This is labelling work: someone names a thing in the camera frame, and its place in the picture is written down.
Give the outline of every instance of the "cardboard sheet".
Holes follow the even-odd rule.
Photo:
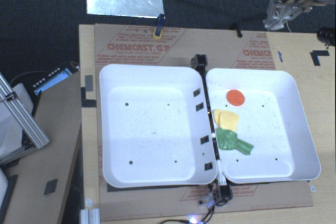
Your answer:
[[[206,54],[207,70],[248,68],[274,70],[266,33],[185,28],[163,28],[160,40],[152,37],[154,27],[95,25],[94,27],[98,157],[101,221],[204,214],[198,201],[208,186],[117,189],[102,175],[99,72],[110,63],[189,66],[195,54]],[[307,182],[236,185],[233,199],[216,212],[263,210],[312,206]]]

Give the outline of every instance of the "white plastic holder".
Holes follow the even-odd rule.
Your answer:
[[[80,211],[80,223],[81,224],[100,224],[100,210],[95,209],[82,209]]]

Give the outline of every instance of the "yellow sponge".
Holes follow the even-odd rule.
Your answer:
[[[216,109],[213,112],[213,116],[215,122],[221,129],[237,132],[238,114],[227,110]]]

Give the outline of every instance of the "metal bracket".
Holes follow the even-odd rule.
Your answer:
[[[0,98],[4,102],[9,112],[21,125],[31,142],[36,148],[42,148],[50,142],[50,139],[36,124],[32,115],[26,110],[12,87],[0,73]]]

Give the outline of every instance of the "wooden table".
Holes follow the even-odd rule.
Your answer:
[[[85,75],[95,73],[94,27],[81,25],[81,86]],[[268,42],[277,70],[290,73],[296,80],[313,140],[320,158],[321,175],[312,185],[313,207],[231,212],[215,214],[211,224],[220,223],[333,223],[336,219],[335,174],[335,48],[329,48],[328,57],[319,57],[320,66],[311,58],[314,50],[326,50],[315,34],[267,33]],[[96,89],[86,93],[87,99],[96,99]],[[82,109],[83,168],[86,208],[99,208],[97,120],[93,109]],[[166,218],[150,218],[103,222],[155,224]]]
[[[61,223],[80,145],[80,75],[42,93],[35,120],[50,143],[5,171],[17,175],[5,224]],[[45,195],[48,182],[55,191]]]

